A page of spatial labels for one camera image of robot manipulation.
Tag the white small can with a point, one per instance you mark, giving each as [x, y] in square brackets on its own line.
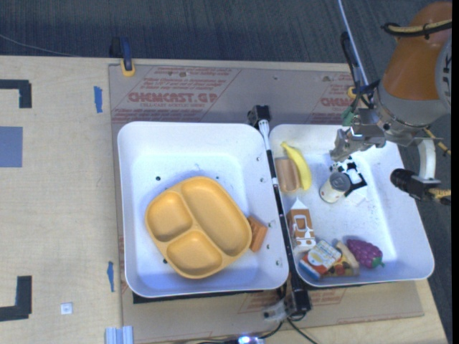
[331, 190]

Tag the orange biscuit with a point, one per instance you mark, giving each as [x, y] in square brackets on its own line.
[258, 233]

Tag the yellow banana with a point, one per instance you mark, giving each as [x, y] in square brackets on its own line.
[302, 163]

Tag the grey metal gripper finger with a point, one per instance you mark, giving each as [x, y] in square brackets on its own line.
[355, 146]
[339, 145]

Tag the brown and white carton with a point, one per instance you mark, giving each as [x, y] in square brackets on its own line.
[300, 224]

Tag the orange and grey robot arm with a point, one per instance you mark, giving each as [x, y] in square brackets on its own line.
[412, 66]

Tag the black cylinder on white bracket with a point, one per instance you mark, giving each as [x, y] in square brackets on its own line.
[416, 185]

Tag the pizza slice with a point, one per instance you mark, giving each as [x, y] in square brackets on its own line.
[348, 260]

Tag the white plastic tray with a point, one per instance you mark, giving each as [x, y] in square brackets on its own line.
[172, 149]
[387, 220]

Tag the purple grapes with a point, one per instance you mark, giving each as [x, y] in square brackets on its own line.
[364, 253]

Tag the white orange juice carton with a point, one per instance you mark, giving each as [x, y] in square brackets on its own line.
[319, 260]

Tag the sausage in bread bun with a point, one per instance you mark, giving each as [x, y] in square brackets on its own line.
[287, 175]

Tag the brown cardboard board red print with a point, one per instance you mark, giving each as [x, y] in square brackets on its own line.
[222, 91]

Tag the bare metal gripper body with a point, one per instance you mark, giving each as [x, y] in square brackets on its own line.
[373, 131]

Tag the yellow divided plate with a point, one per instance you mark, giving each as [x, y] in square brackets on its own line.
[211, 210]

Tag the thin black and white rod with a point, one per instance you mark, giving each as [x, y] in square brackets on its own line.
[275, 181]

